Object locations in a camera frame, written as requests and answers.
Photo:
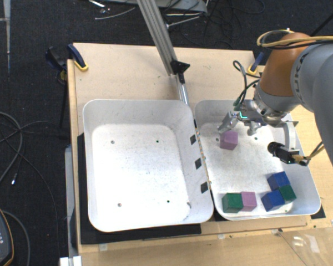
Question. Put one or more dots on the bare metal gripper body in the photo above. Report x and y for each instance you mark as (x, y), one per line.
(252, 112)

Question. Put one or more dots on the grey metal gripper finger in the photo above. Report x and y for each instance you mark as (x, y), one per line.
(253, 128)
(228, 122)

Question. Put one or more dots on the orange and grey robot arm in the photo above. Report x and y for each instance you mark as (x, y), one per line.
(313, 76)

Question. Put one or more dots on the purple cube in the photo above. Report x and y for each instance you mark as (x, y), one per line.
(249, 200)
(229, 140)

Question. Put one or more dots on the white plastic tray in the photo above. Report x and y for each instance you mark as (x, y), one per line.
(138, 165)
(244, 168)

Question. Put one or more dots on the blue cube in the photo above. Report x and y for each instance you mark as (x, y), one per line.
(278, 180)
(272, 200)

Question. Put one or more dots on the green cube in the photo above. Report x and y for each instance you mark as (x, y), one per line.
(231, 203)
(288, 193)

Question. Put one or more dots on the pale wood board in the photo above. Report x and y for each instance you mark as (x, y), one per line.
(127, 73)

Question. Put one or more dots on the black cylinder on white bracket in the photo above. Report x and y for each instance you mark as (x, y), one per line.
(281, 152)

